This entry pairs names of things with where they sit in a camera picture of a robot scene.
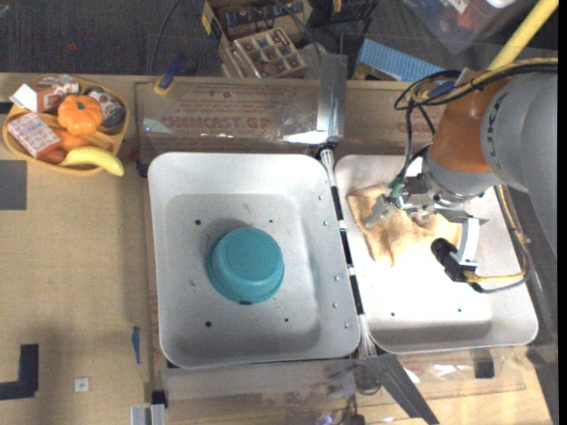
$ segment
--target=cyan lid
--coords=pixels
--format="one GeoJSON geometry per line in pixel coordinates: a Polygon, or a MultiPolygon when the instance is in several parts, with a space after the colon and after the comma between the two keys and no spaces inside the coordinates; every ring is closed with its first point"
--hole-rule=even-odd
{"type": "Polygon", "coordinates": [[[272,236],[256,228],[238,228],[215,243],[206,271],[211,284],[226,299],[254,304],[279,290],[284,257],[272,236]]]}

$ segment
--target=brown cloth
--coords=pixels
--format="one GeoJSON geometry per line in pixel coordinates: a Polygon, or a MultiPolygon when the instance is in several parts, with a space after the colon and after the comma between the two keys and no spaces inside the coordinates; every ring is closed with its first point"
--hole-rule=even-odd
{"type": "Polygon", "coordinates": [[[406,257],[432,257],[431,243],[438,237],[444,237],[453,244],[458,243],[461,226],[438,214],[418,222],[405,212],[397,211],[387,221],[380,222],[371,229],[366,228],[364,219],[370,215],[372,205],[383,193],[384,188],[375,186],[356,190],[347,197],[356,225],[364,234],[375,261],[388,258],[393,267],[406,257]]]}

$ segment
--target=wooden tray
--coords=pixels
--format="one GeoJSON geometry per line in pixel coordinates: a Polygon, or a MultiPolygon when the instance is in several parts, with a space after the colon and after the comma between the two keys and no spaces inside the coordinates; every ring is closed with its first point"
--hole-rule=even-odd
{"type": "MultiPolygon", "coordinates": [[[[48,77],[51,75],[53,74],[45,74],[42,75],[41,77],[48,77]]],[[[80,94],[86,95],[93,88],[100,87],[106,93],[114,97],[114,99],[116,99],[126,110],[124,120],[117,127],[113,127],[112,129],[106,129],[101,125],[99,126],[99,129],[95,134],[82,135],[82,138],[89,141],[93,145],[98,146],[100,148],[104,148],[105,150],[109,150],[112,154],[116,155],[118,153],[118,150],[120,149],[120,146],[122,145],[122,140],[124,139],[126,131],[128,130],[128,124],[130,122],[130,110],[128,108],[128,105],[126,104],[126,101],[124,100],[124,98],[116,94],[111,89],[108,89],[107,87],[98,85],[97,83],[94,83],[92,81],[86,81],[80,77],[73,77],[73,78],[79,82],[79,85],[81,87],[80,94]]],[[[45,113],[40,113],[40,115],[42,117],[42,120],[44,120],[48,124],[48,126],[52,128],[62,128],[58,124],[56,112],[57,111],[45,112],[45,113]]],[[[2,129],[2,137],[4,139],[4,142],[6,143],[6,146],[18,158],[22,158],[28,162],[31,162],[39,166],[44,166],[51,170],[56,170],[63,174],[73,174],[75,176],[91,176],[93,174],[97,174],[100,171],[102,171],[102,168],[100,168],[99,166],[58,166],[34,158],[26,151],[26,149],[23,146],[21,146],[21,144],[19,144],[19,142],[13,137],[13,135],[8,132],[8,128],[7,128],[8,123],[14,120],[15,118],[17,118],[18,116],[21,116],[22,113],[29,113],[29,110],[14,104],[10,112],[6,116],[6,122],[2,129]]]]}

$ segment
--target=can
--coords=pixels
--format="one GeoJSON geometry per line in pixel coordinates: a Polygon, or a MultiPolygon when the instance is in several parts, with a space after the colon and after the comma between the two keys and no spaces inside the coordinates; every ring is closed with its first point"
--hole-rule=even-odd
{"type": "Polygon", "coordinates": [[[103,110],[103,126],[105,128],[116,128],[124,120],[126,109],[106,93],[101,87],[92,89],[88,95],[94,97],[103,110]]]}

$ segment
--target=wooden table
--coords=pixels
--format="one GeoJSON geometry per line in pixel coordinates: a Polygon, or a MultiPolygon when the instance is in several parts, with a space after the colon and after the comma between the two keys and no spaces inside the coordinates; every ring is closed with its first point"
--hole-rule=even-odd
{"type": "MultiPolygon", "coordinates": [[[[0,73],[0,102],[33,76],[0,73]]],[[[117,91],[132,108],[135,84],[146,80],[84,77],[117,91]]],[[[1,401],[2,423],[122,425],[128,423],[131,406],[150,400],[155,380],[144,223],[146,180],[140,178],[135,163],[126,160],[137,144],[136,124],[130,123],[120,151],[124,177],[101,173],[76,178],[28,165],[26,211],[0,211],[4,323],[0,382],[17,379],[21,344],[40,348],[39,391],[35,398],[1,401]],[[136,363],[131,343],[134,326],[141,329],[141,364],[136,363]],[[74,378],[82,376],[89,378],[89,391],[75,393],[74,378]]],[[[3,143],[0,159],[15,159],[3,143]]],[[[525,389],[431,399],[428,403],[441,423],[550,424],[533,368],[522,357],[509,363],[521,374],[525,389]]],[[[367,423],[385,414],[403,416],[396,405],[365,407],[363,402],[361,413],[367,423]]],[[[167,423],[222,423],[214,417],[187,420],[184,414],[183,408],[170,408],[167,423]]],[[[266,421],[257,414],[239,423],[266,421]]]]}

